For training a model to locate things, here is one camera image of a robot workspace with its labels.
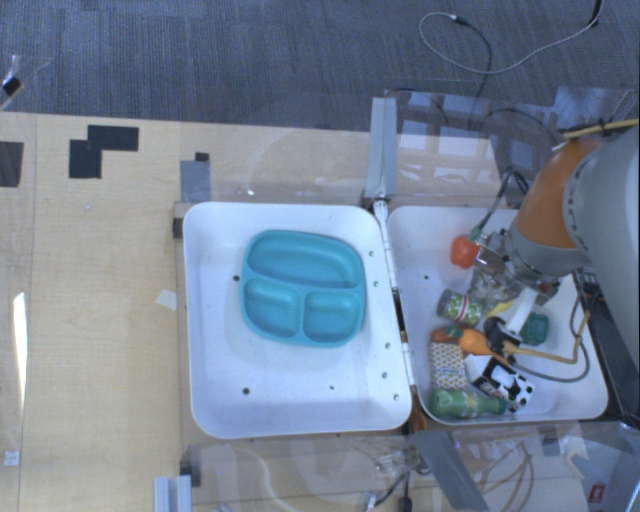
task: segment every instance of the wooden surface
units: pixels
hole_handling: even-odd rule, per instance
[[[29,295],[19,510],[151,510],[153,478],[175,477],[182,455],[178,315],[156,302],[163,290],[176,291],[171,221],[180,199],[180,160],[210,153],[214,197],[222,199],[356,202],[368,136],[9,114],[0,121],[0,140],[25,141],[24,169],[31,172],[14,199],[0,189],[2,248],[13,247],[13,261],[27,263],[8,274],[11,264],[0,262],[0,286],[11,288],[0,296],[0,350],[12,350],[6,339],[11,293],[26,282]],[[86,139],[89,124],[139,127],[139,150],[103,152],[102,179],[72,180],[69,140]],[[424,137],[400,140],[399,188],[446,193],[455,185],[458,196],[488,204],[498,178],[487,144],[459,155],[450,154],[451,144],[434,144]],[[432,158],[424,154],[428,147]],[[24,197],[16,199],[19,194]],[[11,246],[7,234],[18,227],[32,237]],[[0,451],[19,444],[15,429],[22,424],[14,416],[15,375],[5,371],[2,378]],[[252,485],[277,493],[301,478],[285,466],[279,475],[278,464],[273,474],[263,468],[280,484],[265,476]],[[17,483],[15,468],[0,469],[1,510],[17,509]],[[432,484],[424,485],[430,493]],[[442,499],[429,496],[427,502]],[[329,498],[304,499],[246,510],[353,509],[323,508],[335,503]]]

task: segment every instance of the dark gray floor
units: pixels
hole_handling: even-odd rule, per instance
[[[456,12],[503,67],[583,27],[590,1],[9,0],[0,63],[51,59],[14,110],[275,126],[368,129],[372,96],[398,88],[473,96],[481,77],[432,54],[418,21]],[[517,69],[483,96],[552,105],[560,86],[638,91],[640,7],[605,0],[601,22]],[[444,18],[433,44],[484,68],[471,30]]]

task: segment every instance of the red tomato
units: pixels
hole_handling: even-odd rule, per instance
[[[451,244],[451,263],[461,268],[469,268],[480,252],[480,247],[466,236],[459,236]]]

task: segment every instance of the green bottle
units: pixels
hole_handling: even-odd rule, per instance
[[[500,398],[489,398],[471,391],[434,389],[429,395],[429,411],[438,418],[475,418],[485,412],[504,414],[507,403]]]

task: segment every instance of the blue divided plate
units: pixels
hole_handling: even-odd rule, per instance
[[[343,345],[364,317],[364,269],[335,238],[264,231],[242,264],[242,316],[256,333],[301,345]]]

